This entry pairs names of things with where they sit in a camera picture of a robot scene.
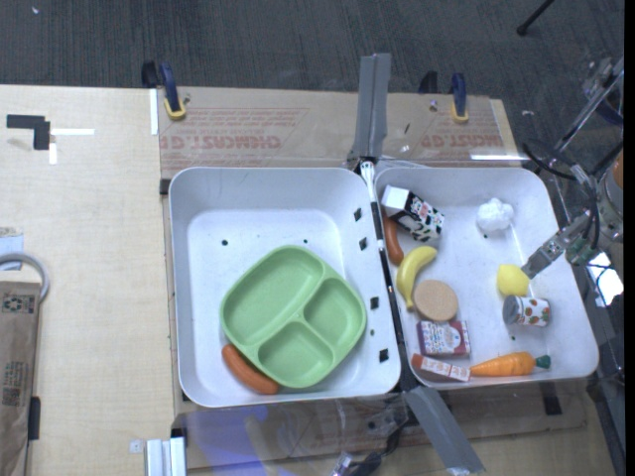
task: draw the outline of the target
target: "yellow egg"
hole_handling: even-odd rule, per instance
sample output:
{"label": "yellow egg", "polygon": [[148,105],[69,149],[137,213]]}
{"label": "yellow egg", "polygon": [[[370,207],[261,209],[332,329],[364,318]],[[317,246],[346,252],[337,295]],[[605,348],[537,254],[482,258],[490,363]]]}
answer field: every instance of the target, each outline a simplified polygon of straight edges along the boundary
{"label": "yellow egg", "polygon": [[500,265],[496,274],[496,286],[506,297],[525,297],[529,288],[529,277],[516,265]]}

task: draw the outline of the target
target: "sausage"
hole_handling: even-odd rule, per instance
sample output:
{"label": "sausage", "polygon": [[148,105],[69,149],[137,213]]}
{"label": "sausage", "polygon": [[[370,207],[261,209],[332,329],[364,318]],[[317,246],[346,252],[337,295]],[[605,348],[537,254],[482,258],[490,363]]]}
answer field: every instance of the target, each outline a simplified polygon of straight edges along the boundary
{"label": "sausage", "polygon": [[243,385],[263,395],[275,395],[280,390],[280,385],[251,366],[235,345],[225,345],[221,354],[229,371]]}
{"label": "sausage", "polygon": [[385,214],[382,215],[382,219],[384,222],[384,238],[386,239],[388,259],[390,259],[393,265],[399,266],[404,259],[404,251],[401,249],[399,240],[397,239],[397,222]]}

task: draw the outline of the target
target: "white fluffy object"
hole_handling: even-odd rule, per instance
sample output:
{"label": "white fluffy object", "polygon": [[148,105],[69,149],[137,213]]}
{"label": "white fluffy object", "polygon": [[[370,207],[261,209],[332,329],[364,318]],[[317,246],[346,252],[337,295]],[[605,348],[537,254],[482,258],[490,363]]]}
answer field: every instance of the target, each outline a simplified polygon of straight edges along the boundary
{"label": "white fluffy object", "polygon": [[478,207],[476,223],[483,231],[507,229],[514,217],[514,208],[496,197]]}

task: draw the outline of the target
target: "gray carpet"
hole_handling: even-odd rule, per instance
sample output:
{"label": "gray carpet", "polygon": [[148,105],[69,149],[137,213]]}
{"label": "gray carpet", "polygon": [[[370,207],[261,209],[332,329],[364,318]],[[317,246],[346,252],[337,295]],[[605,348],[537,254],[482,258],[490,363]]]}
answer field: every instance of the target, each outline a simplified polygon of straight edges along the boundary
{"label": "gray carpet", "polygon": [[[592,64],[624,54],[625,0],[0,0],[0,83],[141,87],[144,60],[180,85],[356,91],[359,58],[393,56],[391,91],[501,99],[519,145],[555,144],[586,103]],[[571,145],[592,169],[621,142],[593,116]]]}

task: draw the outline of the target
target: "yellow banana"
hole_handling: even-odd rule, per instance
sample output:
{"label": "yellow banana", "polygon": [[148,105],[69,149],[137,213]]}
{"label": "yellow banana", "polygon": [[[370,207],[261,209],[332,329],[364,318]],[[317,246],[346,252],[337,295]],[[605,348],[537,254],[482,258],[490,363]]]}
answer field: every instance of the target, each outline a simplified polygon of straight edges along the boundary
{"label": "yellow banana", "polygon": [[422,245],[411,250],[397,269],[397,290],[406,300],[406,307],[412,308],[413,287],[419,271],[437,256],[437,249]]}

